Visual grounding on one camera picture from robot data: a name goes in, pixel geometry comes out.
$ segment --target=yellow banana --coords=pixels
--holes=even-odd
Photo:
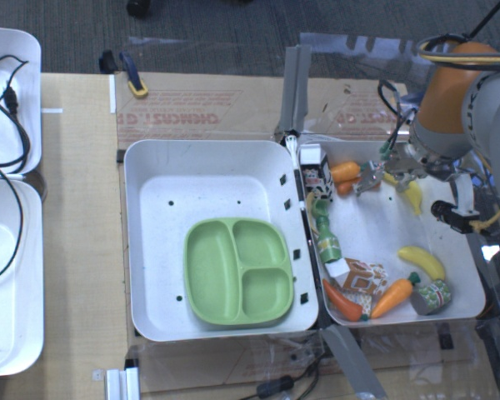
[[[398,256],[410,263],[418,265],[432,280],[443,280],[446,277],[444,266],[426,249],[419,246],[404,246],[398,249]]]
[[[398,184],[398,181],[393,177],[393,175],[387,172],[383,174],[383,180],[394,186]],[[407,185],[407,189],[400,192],[400,194],[405,196],[409,204],[411,204],[413,213],[415,215],[420,215],[420,204],[423,201],[423,190],[420,189],[418,183],[416,181],[411,181]]]

